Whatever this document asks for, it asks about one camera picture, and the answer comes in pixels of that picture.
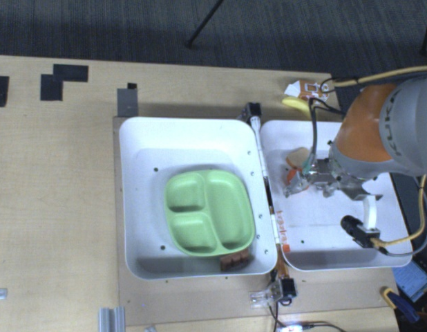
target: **green plate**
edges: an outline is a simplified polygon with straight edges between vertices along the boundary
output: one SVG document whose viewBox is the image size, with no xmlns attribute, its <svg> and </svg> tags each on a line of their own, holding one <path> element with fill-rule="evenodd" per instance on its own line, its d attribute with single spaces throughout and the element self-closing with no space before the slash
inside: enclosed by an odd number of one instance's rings
<svg viewBox="0 0 427 332">
<path fill-rule="evenodd" d="M 227 171 L 193 171 L 172 177 L 166 184 L 164 208 L 174 244 L 191 256 L 237 252 L 255 236 L 247 191 Z"/>
</svg>

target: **tabletop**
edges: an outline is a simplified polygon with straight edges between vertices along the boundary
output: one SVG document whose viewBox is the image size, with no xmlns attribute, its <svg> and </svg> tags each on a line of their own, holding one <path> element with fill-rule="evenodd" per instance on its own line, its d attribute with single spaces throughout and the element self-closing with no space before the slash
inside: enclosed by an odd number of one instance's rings
<svg viewBox="0 0 427 332">
<path fill-rule="evenodd" d="M 55 64 L 87 66 L 88 79 L 65 78 L 62 101 L 42 101 L 42 75 L 55 81 Z M 271 331 L 268 311 L 240 303 L 264 277 L 186 279 L 171 282 L 166 293 L 157 284 L 119 284 L 117 90 L 137 85 L 141 116 L 236 118 L 247 102 L 260 102 L 264 120 L 303 120 L 281 104 L 283 91 L 295 80 L 321 82 L 328 74 L 0 56 L 0 76 L 9 77 L 7 103 L 0 107 L 0 288 L 8 289 L 0 300 L 0 331 L 96 331 L 98 310 L 124 304 L 120 289 L 127 288 L 154 301 L 138 314 L 147 318 L 130 319 L 128 332 L 151 324 L 158 332 Z M 336 96 L 329 103 L 337 106 Z M 398 331 L 379 294 L 383 286 L 396 288 L 391 269 L 291 274 L 299 294 L 280 310 L 282 321 Z M 177 306 L 165 304 L 181 291 L 178 284 L 212 299 L 195 308 L 193 295 L 183 293 Z M 219 301 L 226 307 L 212 308 Z"/>
</svg>

